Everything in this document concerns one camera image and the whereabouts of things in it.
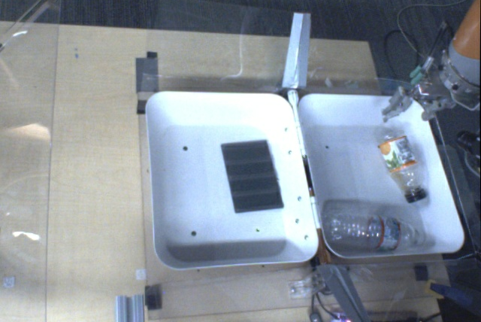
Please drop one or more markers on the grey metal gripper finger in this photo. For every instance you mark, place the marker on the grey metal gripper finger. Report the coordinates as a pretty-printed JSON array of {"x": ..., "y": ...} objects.
[
  {"x": 432, "y": 110},
  {"x": 398, "y": 100}
]

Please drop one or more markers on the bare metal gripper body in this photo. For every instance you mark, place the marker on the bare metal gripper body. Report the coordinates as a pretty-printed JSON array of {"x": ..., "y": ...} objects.
[{"x": 460, "y": 85}]

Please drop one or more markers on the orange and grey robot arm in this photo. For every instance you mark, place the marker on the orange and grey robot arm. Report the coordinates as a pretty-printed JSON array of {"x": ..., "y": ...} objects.
[{"x": 470, "y": 38}]

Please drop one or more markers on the clear bottle with orange label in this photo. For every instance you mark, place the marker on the clear bottle with orange label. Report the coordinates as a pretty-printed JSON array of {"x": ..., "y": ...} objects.
[{"x": 399, "y": 158}]

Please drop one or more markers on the white plastic tray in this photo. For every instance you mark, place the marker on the white plastic tray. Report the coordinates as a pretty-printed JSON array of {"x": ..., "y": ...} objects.
[
  {"x": 349, "y": 170},
  {"x": 195, "y": 181}
]

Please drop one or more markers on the thin black and white rod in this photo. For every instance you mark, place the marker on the thin black and white rod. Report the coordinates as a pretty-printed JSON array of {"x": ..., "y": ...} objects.
[{"x": 295, "y": 113}]

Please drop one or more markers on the clear plastic bottle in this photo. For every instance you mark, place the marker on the clear plastic bottle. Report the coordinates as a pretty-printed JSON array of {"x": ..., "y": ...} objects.
[{"x": 360, "y": 228}]

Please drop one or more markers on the black ribbed rectangular pad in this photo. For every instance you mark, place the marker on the black ribbed rectangular pad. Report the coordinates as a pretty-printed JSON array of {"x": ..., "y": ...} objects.
[{"x": 251, "y": 177}]

